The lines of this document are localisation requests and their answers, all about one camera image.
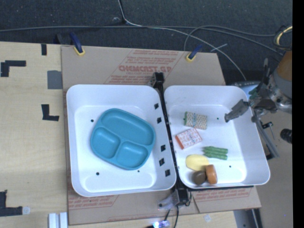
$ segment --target cardboard sheet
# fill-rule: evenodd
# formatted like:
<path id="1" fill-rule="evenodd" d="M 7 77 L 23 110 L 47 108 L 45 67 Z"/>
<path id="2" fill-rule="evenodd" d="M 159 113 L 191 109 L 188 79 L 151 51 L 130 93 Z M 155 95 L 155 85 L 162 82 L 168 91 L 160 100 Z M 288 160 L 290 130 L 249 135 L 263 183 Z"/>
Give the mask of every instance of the cardboard sheet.
<path id="1" fill-rule="evenodd" d="M 166 210 L 157 202 L 171 191 L 112 195 L 86 198 L 79 196 L 71 185 L 67 126 L 67 90 L 77 84 L 148 85 L 154 72 L 163 72 L 164 87 L 171 85 L 225 85 L 217 54 L 198 53 L 189 63 L 189 52 L 131 48 L 84 47 L 78 56 L 73 46 L 62 46 L 63 100 L 66 140 L 69 224 L 86 224 L 117 220 L 164 217 Z M 259 208 L 255 187 L 193 192 L 188 207 L 181 215 L 235 209 Z"/>

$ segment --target black hole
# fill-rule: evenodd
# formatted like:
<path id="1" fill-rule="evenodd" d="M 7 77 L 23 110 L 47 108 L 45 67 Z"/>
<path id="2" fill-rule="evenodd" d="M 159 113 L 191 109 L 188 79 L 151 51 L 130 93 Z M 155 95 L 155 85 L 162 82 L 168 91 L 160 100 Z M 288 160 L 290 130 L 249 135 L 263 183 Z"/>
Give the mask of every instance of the black hole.
<path id="1" fill-rule="evenodd" d="M 165 170 L 165 175 L 166 175 L 166 177 L 167 176 L 170 176 L 170 170 L 168 169 L 168 170 Z"/>
<path id="2" fill-rule="evenodd" d="M 164 158 L 162 158 L 159 162 L 160 162 L 160 166 L 162 166 L 165 163 Z"/>

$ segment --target wooden table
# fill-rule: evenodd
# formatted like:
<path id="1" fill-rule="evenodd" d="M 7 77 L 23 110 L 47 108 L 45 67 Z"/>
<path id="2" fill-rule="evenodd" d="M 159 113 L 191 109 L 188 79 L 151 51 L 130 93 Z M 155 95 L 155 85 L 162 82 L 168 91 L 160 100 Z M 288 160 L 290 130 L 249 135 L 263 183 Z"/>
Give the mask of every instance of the wooden table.
<path id="1" fill-rule="evenodd" d="M 7 207 L 28 206 L 30 214 L 0 217 L 0 227 L 47 227 L 49 213 L 67 212 L 63 92 L 48 89 L 47 71 L 61 71 L 60 45 L 0 43 L 0 61 L 26 60 L 0 77 L 0 191 L 7 190 Z M 59 121 L 42 120 L 42 104 Z M 236 228 L 233 211 L 179 216 L 177 227 Z M 77 228 L 141 228 L 158 219 L 141 219 L 75 226 Z"/>

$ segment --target blue plate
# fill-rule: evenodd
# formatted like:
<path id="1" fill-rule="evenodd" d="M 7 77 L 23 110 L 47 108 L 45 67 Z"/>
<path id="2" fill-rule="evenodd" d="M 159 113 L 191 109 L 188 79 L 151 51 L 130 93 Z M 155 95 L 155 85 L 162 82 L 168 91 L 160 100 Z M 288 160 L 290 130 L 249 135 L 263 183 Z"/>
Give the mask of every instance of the blue plate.
<path id="1" fill-rule="evenodd" d="M 148 122 L 116 108 L 101 115 L 91 135 L 94 154 L 126 170 L 143 166 L 154 144 L 155 130 Z"/>

